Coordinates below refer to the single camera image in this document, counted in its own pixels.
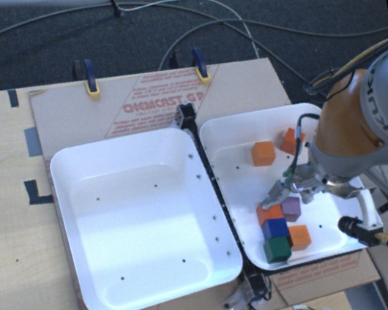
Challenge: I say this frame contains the black block with thin wires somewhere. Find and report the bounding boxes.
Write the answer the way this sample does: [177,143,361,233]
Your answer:
[243,265,273,304]
[174,101,199,131]

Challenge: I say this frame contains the purple cube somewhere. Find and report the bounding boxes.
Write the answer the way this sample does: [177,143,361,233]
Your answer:
[279,194,305,225]

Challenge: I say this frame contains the red-orange cube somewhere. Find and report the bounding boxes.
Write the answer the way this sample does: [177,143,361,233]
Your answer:
[276,125,310,158]

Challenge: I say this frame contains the green cube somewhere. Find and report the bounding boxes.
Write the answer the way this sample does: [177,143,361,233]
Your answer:
[261,234,294,266]

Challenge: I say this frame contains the thin black rod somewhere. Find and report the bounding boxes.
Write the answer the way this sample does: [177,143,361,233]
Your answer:
[188,116,258,287]

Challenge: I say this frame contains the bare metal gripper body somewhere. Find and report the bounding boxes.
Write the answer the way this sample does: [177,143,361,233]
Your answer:
[284,153,365,211]

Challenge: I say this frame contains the black cylinder on white bracket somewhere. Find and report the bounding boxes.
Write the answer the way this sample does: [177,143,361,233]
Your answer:
[332,184,387,254]

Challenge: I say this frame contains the blue cube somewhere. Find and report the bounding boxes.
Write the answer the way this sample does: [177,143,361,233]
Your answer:
[259,216,292,243]

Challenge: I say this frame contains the orange cube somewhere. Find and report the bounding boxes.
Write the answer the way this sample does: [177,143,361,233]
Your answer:
[286,222,314,254]
[249,139,279,169]
[254,200,286,228]

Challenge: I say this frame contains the brown cardboard board, red print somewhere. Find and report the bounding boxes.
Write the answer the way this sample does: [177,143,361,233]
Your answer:
[27,36,386,310]

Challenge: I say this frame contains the white plastic tray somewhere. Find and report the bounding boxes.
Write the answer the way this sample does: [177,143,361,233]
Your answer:
[46,119,250,310]
[196,92,388,279]

